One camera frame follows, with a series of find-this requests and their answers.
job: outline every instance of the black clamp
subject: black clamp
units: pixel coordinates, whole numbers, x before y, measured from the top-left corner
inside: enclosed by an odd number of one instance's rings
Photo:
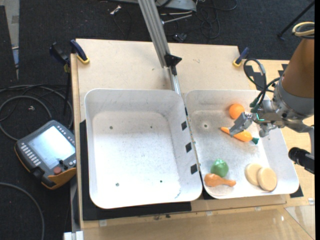
[[[85,54],[84,50],[81,48],[81,46],[72,39],[70,41],[71,45],[71,53],[77,54],[77,58],[81,61],[83,64],[88,64],[90,59]],[[62,49],[57,45],[57,42],[54,42],[51,47],[49,48],[50,55],[54,57],[59,63],[64,65],[64,71],[66,73],[70,73],[70,60],[69,57],[62,51]]]
[[[187,35],[184,33],[175,33],[172,38],[179,43],[183,43],[186,40]]]
[[[164,55],[164,60],[165,60],[166,66],[171,67],[172,74],[176,76],[177,75],[176,65],[182,60],[182,58],[171,55],[171,54],[166,54]]]

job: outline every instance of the aluminum rail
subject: aluminum rail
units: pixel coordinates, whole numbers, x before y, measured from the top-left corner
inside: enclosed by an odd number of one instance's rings
[[[175,66],[168,65],[165,60],[165,56],[170,55],[171,53],[165,35],[164,26],[160,19],[157,6],[155,4],[155,0],[138,0],[138,3],[140,5],[161,67],[168,68],[172,89],[177,94],[181,95],[178,77],[176,74],[173,74],[172,67]]]

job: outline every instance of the wooden table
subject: wooden table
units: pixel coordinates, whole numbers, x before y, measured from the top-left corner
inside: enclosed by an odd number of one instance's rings
[[[80,126],[85,119],[84,97],[94,88],[171,89],[168,71],[161,68],[152,42],[117,40],[76,40],[89,64],[81,64],[71,54],[71,83],[77,154],[79,226],[85,240],[163,240],[163,239],[312,239],[315,236],[315,177],[294,165],[304,196],[289,194],[191,202],[191,212],[123,217],[86,221],[82,218],[82,183],[80,160]],[[239,56],[237,46],[169,43],[172,55],[182,58],[177,65],[181,96],[191,90],[255,89],[242,66],[232,65]],[[284,60],[260,60],[267,81],[279,76]],[[305,120],[312,125],[314,117]],[[288,150],[299,147],[311,150],[308,134],[282,130]]]

